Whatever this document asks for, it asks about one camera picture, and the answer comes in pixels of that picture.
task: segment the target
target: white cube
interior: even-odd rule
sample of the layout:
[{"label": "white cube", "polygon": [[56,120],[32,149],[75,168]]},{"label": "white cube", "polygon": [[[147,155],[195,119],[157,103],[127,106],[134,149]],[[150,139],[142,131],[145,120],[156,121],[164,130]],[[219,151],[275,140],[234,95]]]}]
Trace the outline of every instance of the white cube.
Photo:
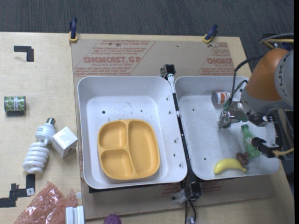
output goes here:
[{"label": "white cube", "polygon": [[53,135],[52,147],[58,152],[59,156],[64,159],[76,149],[78,138],[68,127]]}]

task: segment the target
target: green bottle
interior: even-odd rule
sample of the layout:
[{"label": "green bottle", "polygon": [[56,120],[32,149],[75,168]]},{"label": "green bottle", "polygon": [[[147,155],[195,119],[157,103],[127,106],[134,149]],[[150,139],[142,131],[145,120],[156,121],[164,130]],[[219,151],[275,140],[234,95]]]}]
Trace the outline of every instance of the green bottle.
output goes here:
[{"label": "green bottle", "polygon": [[251,140],[254,138],[254,135],[249,131],[248,125],[242,125],[242,134],[243,134],[243,145],[248,153],[248,158],[253,159],[261,155],[261,152],[254,148],[251,144]]}]

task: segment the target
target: white can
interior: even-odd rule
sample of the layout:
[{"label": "white can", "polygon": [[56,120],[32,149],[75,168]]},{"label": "white can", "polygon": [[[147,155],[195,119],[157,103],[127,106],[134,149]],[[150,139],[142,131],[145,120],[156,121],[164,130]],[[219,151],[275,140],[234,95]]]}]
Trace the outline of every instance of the white can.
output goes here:
[{"label": "white can", "polygon": [[230,92],[227,91],[215,91],[212,93],[213,105],[222,105],[230,98]]}]

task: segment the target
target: table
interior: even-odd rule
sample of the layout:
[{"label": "table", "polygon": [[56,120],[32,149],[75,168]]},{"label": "table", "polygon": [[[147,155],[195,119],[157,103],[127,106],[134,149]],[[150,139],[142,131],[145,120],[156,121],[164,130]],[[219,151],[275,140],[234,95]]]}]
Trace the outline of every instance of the table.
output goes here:
[{"label": "table", "polygon": [[[10,184],[20,189],[26,187],[26,172],[22,162],[32,142],[36,129],[49,117],[56,120],[56,130],[65,126],[77,133],[74,103],[74,85],[71,64],[71,45],[68,34],[56,33],[0,33],[0,97],[26,96],[26,115],[0,116],[0,198],[8,197]],[[201,41],[201,36],[164,35],[101,35],[79,34],[79,39],[118,39],[148,41]],[[227,42],[234,65],[246,59],[238,37],[215,37],[215,41]],[[34,62],[26,62],[26,54],[14,52],[14,46],[31,46]],[[250,76],[248,67],[238,75]],[[78,150],[61,159],[50,148],[49,159],[42,173],[36,175],[36,193],[50,181],[67,195],[70,189],[81,191]],[[270,175],[274,197],[258,200],[200,206],[196,208],[199,223],[294,223],[294,199],[282,165],[277,173]],[[13,223],[30,204],[34,196],[18,198],[16,207],[0,208],[1,220]],[[134,223],[183,223],[185,209],[155,211],[122,216],[123,224]],[[86,223],[101,223],[103,219]]]}]

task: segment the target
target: green can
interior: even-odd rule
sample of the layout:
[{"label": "green can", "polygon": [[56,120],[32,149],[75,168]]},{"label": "green can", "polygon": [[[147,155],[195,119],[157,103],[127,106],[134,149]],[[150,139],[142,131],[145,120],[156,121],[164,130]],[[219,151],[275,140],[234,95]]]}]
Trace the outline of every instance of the green can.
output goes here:
[{"label": "green can", "polygon": [[26,110],[26,97],[25,96],[5,96],[4,97],[4,110],[11,111],[25,111]]}]

